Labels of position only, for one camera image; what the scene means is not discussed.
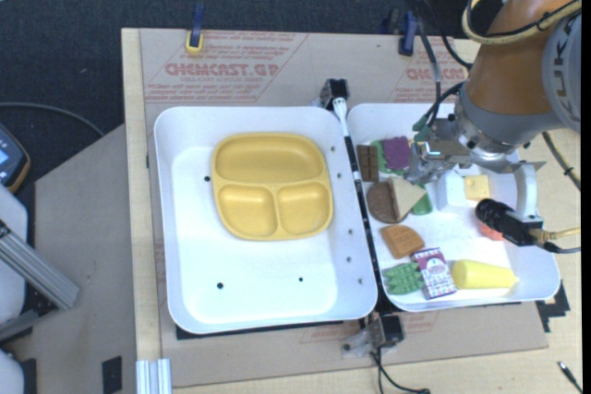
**yellow plate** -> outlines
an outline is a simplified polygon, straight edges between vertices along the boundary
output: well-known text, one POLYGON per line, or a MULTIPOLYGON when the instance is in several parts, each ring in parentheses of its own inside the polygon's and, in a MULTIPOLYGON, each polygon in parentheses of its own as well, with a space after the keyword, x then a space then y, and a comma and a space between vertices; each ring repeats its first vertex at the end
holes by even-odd
POLYGON ((286 133, 233 135, 213 152, 215 205, 226 229, 248 240, 313 236, 332 219, 326 161, 314 142, 286 133))

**small printed box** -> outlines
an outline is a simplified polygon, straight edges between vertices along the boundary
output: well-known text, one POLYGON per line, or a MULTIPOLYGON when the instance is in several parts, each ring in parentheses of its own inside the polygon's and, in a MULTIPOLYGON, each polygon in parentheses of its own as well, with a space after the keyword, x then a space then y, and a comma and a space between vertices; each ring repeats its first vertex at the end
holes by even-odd
POLYGON ((435 299, 457 291, 450 269, 438 248, 417 251, 411 256, 411 259, 418 264, 418 268, 423 274, 425 297, 435 299))

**black device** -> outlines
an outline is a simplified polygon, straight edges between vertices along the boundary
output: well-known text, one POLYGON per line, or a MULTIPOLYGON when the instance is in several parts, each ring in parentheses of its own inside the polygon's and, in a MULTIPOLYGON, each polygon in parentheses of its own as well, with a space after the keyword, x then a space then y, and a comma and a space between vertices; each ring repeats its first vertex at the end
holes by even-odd
POLYGON ((30 168, 27 151, 0 125, 0 185, 16 192, 30 168))

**blue clamp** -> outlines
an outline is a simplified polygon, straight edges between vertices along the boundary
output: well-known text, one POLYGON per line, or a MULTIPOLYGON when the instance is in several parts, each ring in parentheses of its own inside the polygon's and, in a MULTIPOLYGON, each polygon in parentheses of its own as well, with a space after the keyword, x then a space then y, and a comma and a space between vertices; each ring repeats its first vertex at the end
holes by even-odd
POLYGON ((191 31, 187 33, 187 42, 185 43, 185 49, 189 54, 199 54, 203 48, 203 35, 201 34, 201 21, 203 20, 203 12, 205 11, 205 5, 196 4, 195 11, 193 12, 193 27, 191 31))
POLYGON ((415 35, 418 29, 418 21, 413 15, 412 10, 406 12, 401 28, 403 36, 398 41, 398 54, 404 56, 413 55, 413 46, 415 45, 415 35))

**table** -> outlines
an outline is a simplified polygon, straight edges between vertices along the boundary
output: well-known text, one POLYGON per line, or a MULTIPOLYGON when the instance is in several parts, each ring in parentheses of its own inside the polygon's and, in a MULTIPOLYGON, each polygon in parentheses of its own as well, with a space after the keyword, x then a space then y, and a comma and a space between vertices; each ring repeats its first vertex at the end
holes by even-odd
MULTIPOLYGON (((162 357, 158 299, 151 226, 150 178, 146 167, 147 139, 143 96, 140 30, 122 30, 124 89, 126 106, 127 163, 131 219, 136 349, 139 360, 162 357)), ((456 42, 464 57, 474 56, 475 45, 456 42)), ((569 130, 555 133, 555 140, 571 164, 580 170, 580 137, 569 130)), ((529 161, 547 161, 538 172, 539 209, 545 227, 562 230, 580 225, 580 194, 561 175, 541 139, 520 153, 529 161)), ((578 245, 578 237, 568 237, 561 245, 578 245)), ((553 318, 548 334, 549 347, 532 352, 514 352, 398 365, 388 368, 403 386, 429 387, 433 392, 569 392, 573 389, 557 366, 564 361, 582 379, 583 339, 581 305, 581 256, 558 256, 565 291, 571 304, 566 317, 553 318)), ((286 376, 191 388, 189 393, 377 392, 376 368, 348 369, 322 374, 286 376)))

